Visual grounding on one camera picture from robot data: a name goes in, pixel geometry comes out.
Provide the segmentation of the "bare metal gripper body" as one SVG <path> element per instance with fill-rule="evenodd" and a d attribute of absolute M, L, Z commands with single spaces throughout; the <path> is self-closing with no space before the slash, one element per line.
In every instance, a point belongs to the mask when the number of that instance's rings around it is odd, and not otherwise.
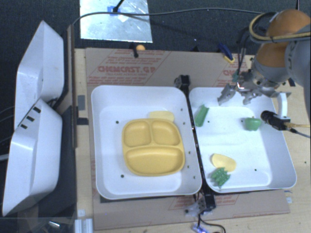
<path fill-rule="evenodd" d="M 237 91 L 244 96 L 277 96 L 280 83 L 266 79 L 258 72 L 241 72 L 237 81 Z"/>

